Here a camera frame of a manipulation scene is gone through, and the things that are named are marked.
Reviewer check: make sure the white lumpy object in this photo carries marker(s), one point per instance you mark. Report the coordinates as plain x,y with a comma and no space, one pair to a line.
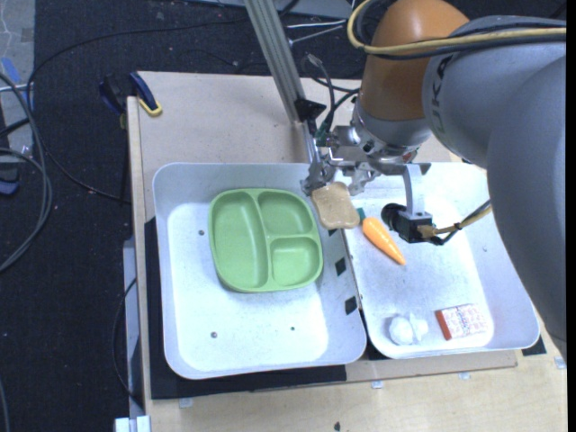
402,330

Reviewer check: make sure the orange and white carton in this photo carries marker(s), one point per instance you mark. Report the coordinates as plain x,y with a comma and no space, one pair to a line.
463,321

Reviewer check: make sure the pale brown flat board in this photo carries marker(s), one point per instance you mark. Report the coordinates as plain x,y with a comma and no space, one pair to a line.
216,119

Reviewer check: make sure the orange toy carrot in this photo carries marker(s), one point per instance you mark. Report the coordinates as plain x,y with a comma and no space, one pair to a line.
382,239

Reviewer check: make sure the tan toy bread slice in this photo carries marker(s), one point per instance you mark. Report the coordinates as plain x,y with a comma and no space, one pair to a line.
334,207

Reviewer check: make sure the green divided plate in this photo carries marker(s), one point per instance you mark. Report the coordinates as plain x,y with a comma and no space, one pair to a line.
252,241

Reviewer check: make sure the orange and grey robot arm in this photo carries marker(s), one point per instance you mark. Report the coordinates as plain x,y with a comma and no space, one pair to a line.
504,119

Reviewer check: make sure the white plastic tray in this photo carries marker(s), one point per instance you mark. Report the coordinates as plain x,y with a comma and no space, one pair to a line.
252,331
432,281

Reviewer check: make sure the black cylinder on white bracket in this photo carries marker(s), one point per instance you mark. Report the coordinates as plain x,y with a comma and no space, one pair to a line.
410,223

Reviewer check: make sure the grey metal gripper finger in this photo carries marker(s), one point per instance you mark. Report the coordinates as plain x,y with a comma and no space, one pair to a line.
360,182
317,178

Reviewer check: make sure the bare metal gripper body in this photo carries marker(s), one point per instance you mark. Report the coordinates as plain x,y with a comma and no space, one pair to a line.
348,149

